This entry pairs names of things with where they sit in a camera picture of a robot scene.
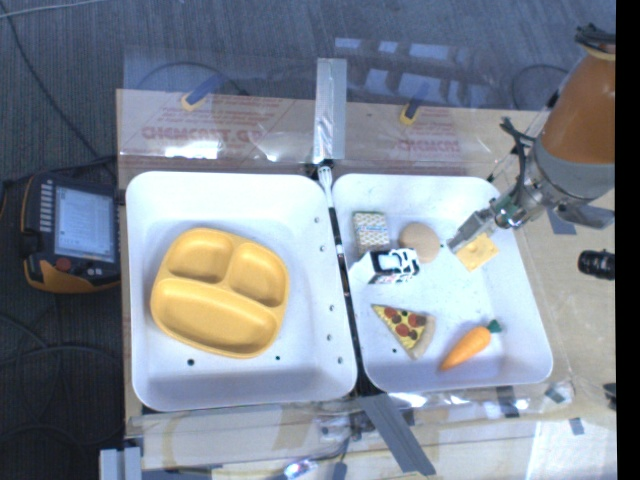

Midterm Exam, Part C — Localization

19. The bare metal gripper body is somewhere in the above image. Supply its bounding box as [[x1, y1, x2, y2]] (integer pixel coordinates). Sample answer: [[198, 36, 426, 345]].
[[471, 176, 547, 235]]

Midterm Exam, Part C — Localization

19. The yellow cheese slice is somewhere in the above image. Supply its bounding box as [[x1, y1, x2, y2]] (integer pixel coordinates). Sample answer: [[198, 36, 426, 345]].
[[454, 232, 501, 273]]

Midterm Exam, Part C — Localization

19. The tan round biscuit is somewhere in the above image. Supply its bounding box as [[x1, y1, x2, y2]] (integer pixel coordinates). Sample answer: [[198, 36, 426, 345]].
[[398, 221, 442, 265]]

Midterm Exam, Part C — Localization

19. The white plastic tray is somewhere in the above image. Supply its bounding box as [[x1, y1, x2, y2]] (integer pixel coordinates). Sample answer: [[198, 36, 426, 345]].
[[124, 169, 360, 413], [331, 172, 555, 395]]

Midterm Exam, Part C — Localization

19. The black and white carton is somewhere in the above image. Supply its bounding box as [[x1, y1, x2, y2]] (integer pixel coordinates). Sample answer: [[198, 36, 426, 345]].
[[366, 247, 422, 286]]

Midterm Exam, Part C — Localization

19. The green and white packet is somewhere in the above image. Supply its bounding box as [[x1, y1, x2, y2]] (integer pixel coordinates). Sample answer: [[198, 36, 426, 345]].
[[350, 210, 392, 258]]

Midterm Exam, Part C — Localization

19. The pizza slice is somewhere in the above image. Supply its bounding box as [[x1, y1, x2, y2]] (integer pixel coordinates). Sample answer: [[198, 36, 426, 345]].
[[370, 303, 437, 361]]

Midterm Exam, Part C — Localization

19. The orange carrot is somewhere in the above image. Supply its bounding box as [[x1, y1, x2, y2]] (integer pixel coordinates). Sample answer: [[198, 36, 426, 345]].
[[438, 318, 503, 373]]

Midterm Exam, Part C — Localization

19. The brown cardboard board red print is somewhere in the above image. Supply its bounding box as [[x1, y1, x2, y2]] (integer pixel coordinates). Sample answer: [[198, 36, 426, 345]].
[[115, 88, 617, 475]]

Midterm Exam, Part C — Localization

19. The yellow divided plate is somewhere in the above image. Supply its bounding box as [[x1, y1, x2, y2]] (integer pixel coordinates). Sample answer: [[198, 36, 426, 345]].
[[149, 226, 292, 360]]

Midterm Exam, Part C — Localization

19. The black cylinder on white bracket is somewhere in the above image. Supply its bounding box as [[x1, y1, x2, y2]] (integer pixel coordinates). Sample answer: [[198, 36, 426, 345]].
[[577, 249, 617, 283]]

